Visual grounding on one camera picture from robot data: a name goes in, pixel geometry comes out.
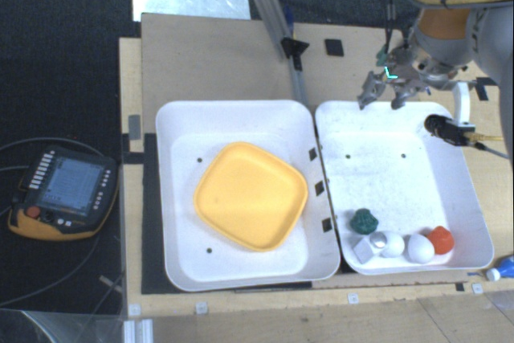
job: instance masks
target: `white ball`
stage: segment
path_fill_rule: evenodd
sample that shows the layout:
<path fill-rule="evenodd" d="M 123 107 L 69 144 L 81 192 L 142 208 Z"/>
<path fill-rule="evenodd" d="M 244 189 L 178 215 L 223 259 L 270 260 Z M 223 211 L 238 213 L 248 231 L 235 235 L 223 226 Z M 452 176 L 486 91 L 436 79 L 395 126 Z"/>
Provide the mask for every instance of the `white ball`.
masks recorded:
<path fill-rule="evenodd" d="M 432 242 L 423 235 L 411 235 L 407 244 L 407 252 L 414 263 L 428 263 L 435 255 Z"/>
<path fill-rule="evenodd" d="M 382 232 L 387 239 L 385 249 L 382 251 L 380 256 L 382 257 L 399 257 L 405 250 L 405 242 L 403 237 L 393 231 Z"/>

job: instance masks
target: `dark green object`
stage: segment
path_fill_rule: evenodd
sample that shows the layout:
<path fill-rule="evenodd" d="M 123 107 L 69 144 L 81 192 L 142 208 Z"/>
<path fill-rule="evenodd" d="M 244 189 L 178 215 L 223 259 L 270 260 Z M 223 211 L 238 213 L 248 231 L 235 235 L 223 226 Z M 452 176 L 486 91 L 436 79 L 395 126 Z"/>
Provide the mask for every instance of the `dark green object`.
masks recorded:
<path fill-rule="evenodd" d="M 360 235 L 369 235 L 373 233 L 378 226 L 378 220 L 371 214 L 368 209 L 359 209 L 355 212 L 350 220 L 350 227 Z"/>

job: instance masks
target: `orange plastic lid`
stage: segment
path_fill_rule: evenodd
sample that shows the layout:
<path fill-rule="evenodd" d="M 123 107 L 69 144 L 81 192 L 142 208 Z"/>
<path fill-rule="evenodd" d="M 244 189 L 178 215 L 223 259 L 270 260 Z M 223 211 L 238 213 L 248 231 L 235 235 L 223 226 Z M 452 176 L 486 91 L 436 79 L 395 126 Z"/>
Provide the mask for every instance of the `orange plastic lid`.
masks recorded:
<path fill-rule="evenodd" d="M 225 146 L 194 192 L 200 218 L 255 251 L 277 248 L 300 217 L 308 197 L 304 176 L 257 146 Z"/>

